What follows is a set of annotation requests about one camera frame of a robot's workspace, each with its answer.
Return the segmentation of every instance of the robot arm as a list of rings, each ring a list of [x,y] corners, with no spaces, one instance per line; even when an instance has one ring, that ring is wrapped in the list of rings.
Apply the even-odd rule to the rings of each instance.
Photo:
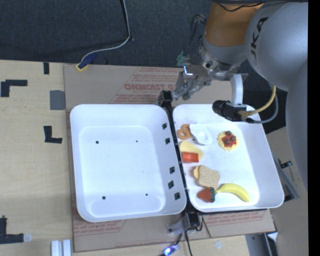
[[[288,92],[286,127],[289,143],[308,189],[308,1],[212,2],[198,53],[185,56],[174,98],[187,100],[214,80],[231,80],[239,65],[248,59],[261,77]],[[246,120],[241,115],[245,112],[243,107],[239,102],[222,100],[213,104],[217,114],[231,121]]]

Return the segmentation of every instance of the yellow banana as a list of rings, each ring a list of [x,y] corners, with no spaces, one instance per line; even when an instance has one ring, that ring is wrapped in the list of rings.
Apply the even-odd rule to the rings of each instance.
[[[222,184],[219,189],[217,189],[215,191],[215,193],[232,193],[235,194],[236,196],[238,196],[241,200],[245,201],[245,202],[249,202],[250,201],[250,196],[248,194],[248,192],[240,185],[238,184],[234,184],[234,183],[225,183]]]

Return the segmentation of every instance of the empty white tray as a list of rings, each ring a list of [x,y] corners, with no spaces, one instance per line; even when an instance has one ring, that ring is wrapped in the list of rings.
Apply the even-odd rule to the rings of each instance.
[[[276,208],[283,203],[283,188],[262,124],[226,120],[213,112],[211,104],[179,105],[173,110],[173,119],[176,131],[183,124],[201,123],[213,139],[210,145],[201,145],[193,138],[187,140],[203,151],[199,163],[183,163],[190,202],[196,209],[206,213],[257,210]],[[239,140],[238,147],[232,151],[225,151],[217,143],[218,134],[228,130]],[[198,185],[193,175],[197,165],[219,171],[219,184],[236,183],[245,188],[250,201],[244,202],[231,193],[218,193],[213,203],[199,199],[197,193],[204,187]]]
[[[76,205],[89,222],[180,213],[187,199],[167,113],[83,104],[70,114]]]

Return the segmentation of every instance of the cardboard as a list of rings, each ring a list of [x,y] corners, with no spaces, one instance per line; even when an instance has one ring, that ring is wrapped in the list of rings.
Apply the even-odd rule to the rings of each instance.
[[[70,112],[80,104],[157,104],[162,90],[174,90],[181,68],[89,65],[78,72],[74,64],[63,66],[69,171],[72,199],[74,251],[93,251],[160,243],[174,243],[176,236],[167,234],[167,226],[180,219],[180,214],[160,217],[90,223],[77,212],[74,184]],[[195,93],[188,104],[212,104],[230,100],[228,81],[215,81]],[[174,100],[172,106],[183,104]],[[192,232],[190,240],[236,236],[275,231],[270,211],[228,212],[204,215],[205,226]]]

